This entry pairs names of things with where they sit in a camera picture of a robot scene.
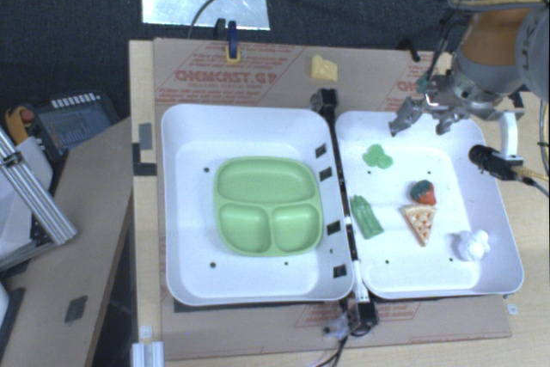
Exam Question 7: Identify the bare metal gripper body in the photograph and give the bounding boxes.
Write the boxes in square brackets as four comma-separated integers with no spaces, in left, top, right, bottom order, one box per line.
[417,72,502,120]

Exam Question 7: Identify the green lettuce leaf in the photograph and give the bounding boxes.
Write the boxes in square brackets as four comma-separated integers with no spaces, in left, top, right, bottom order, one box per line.
[361,144,394,170]

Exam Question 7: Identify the white plastic tray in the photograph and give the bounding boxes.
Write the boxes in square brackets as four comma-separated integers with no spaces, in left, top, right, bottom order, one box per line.
[160,102,358,308]
[334,110,526,301]

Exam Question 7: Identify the red strawberry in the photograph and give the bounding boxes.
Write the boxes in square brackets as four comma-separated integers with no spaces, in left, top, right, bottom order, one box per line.
[408,179,438,207]

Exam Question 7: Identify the yellow cheese wedge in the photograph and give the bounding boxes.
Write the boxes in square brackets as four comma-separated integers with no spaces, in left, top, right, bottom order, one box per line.
[310,53,339,83]

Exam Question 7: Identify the thin black and white rod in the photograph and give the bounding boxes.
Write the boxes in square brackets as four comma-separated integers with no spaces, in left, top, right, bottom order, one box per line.
[325,106,367,303]

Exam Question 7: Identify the pizza slice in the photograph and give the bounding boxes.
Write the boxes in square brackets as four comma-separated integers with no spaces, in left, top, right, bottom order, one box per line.
[400,203,437,248]

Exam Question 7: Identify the white cauliflower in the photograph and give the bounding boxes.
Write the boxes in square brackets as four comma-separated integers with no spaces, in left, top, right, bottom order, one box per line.
[451,229,492,262]

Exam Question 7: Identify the brown cardboard board red print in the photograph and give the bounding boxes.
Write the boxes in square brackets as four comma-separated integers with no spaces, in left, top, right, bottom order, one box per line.
[151,37,514,363]

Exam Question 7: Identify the green divided plate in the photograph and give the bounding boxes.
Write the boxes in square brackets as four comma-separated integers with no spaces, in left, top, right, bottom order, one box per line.
[212,156,325,259]

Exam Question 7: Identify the black cylinder on white bracket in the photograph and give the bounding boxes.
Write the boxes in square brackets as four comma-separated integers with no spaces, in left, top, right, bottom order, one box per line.
[467,108,527,182]

